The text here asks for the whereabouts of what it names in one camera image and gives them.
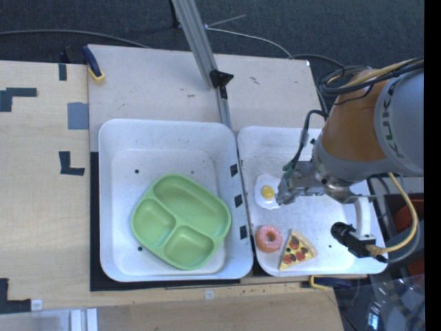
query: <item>black bracket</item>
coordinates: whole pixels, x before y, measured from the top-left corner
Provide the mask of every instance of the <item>black bracket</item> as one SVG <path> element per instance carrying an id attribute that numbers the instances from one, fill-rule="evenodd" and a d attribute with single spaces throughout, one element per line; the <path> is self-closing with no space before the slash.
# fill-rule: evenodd
<path id="1" fill-rule="evenodd" d="M 209 77 L 212 80 L 213 87 L 219 87 L 220 96 L 223 99 L 228 99 L 226 85 L 233 79 L 234 75 L 219 70 L 212 70 Z"/>
<path id="2" fill-rule="evenodd" d="M 0 279 L 0 314 L 12 314 L 13 312 L 31 311 L 31 300 L 9 301 L 8 279 Z"/>

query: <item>donut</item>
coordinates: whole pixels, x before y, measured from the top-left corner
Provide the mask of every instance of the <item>donut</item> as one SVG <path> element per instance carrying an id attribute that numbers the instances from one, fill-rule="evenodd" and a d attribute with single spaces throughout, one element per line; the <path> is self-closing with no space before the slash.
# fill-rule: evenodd
<path id="1" fill-rule="evenodd" d="M 275 252 L 280 249 L 283 242 L 280 230 L 271 224 L 259 227 L 255 240 L 257 247 L 263 252 Z"/>

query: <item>toy pizza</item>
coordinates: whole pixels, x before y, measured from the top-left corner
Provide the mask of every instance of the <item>toy pizza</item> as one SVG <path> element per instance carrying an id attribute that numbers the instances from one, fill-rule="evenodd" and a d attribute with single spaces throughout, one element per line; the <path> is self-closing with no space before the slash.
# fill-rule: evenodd
<path id="1" fill-rule="evenodd" d="M 317 256 L 317 251 L 311 242 L 299 232 L 292 230 L 285 244 L 278 269 L 284 270 L 315 256 Z"/>

